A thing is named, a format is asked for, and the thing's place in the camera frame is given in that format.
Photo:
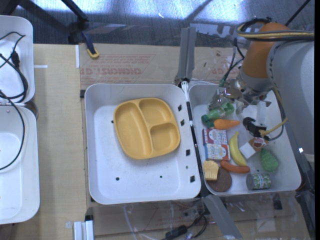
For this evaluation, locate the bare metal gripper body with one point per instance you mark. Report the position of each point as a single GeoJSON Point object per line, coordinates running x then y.
{"type": "Point", "coordinates": [237, 90]}

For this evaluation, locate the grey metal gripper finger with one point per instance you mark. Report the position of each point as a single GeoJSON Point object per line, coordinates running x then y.
{"type": "Point", "coordinates": [218, 99]}
{"type": "Point", "coordinates": [240, 107]}

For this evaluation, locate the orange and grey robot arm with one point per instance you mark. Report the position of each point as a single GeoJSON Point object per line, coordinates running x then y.
{"type": "Point", "coordinates": [287, 66]}

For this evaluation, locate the green bottle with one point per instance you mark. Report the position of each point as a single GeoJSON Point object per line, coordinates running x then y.
{"type": "Point", "coordinates": [216, 114]}

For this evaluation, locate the orange carrot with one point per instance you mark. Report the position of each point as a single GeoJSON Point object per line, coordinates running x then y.
{"type": "Point", "coordinates": [225, 124]}

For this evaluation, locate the thin black and white rod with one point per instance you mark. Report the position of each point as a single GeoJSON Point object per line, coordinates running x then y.
{"type": "Point", "coordinates": [190, 116]}

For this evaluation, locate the red and white carton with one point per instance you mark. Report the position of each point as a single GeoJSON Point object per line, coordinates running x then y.
{"type": "Point", "coordinates": [217, 152]}
{"type": "Point", "coordinates": [215, 136]}

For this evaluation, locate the white and brown carton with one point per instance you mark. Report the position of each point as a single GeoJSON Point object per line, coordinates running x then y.
{"type": "Point", "coordinates": [250, 149]}

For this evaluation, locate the yellow banana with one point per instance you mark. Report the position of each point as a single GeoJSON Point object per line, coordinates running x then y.
{"type": "Point", "coordinates": [236, 150]}

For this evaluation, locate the green grapes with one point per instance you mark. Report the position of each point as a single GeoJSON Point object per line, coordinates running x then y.
{"type": "Point", "coordinates": [268, 161]}

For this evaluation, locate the orange sausage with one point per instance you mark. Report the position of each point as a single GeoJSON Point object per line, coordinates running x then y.
{"type": "Point", "coordinates": [235, 168]}

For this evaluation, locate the yellow french fries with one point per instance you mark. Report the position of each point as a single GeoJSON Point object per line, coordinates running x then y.
{"type": "Point", "coordinates": [210, 170]}

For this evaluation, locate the white plastic tray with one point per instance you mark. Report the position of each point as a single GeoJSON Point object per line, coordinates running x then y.
{"type": "Point", "coordinates": [140, 179]}
{"type": "Point", "coordinates": [25, 46]}
{"type": "Point", "coordinates": [15, 184]}
{"type": "Point", "coordinates": [282, 164]}

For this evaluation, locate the green can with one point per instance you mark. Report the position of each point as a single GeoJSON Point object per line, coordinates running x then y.
{"type": "Point", "coordinates": [258, 181]}

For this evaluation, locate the brown biscuit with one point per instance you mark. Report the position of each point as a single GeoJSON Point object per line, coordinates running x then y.
{"type": "Point", "coordinates": [223, 182]}

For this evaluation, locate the yellow divided plate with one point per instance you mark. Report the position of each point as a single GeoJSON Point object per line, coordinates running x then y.
{"type": "Point", "coordinates": [146, 127]}

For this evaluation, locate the brown cardboard board red print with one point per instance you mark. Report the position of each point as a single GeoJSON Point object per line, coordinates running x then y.
{"type": "Point", "coordinates": [125, 69]}

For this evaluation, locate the black chair base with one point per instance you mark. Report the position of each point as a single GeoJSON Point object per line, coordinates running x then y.
{"type": "Point", "coordinates": [72, 7]}

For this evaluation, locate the black cylinder on white bracket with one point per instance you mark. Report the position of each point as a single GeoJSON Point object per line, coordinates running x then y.
{"type": "Point", "coordinates": [253, 127]}

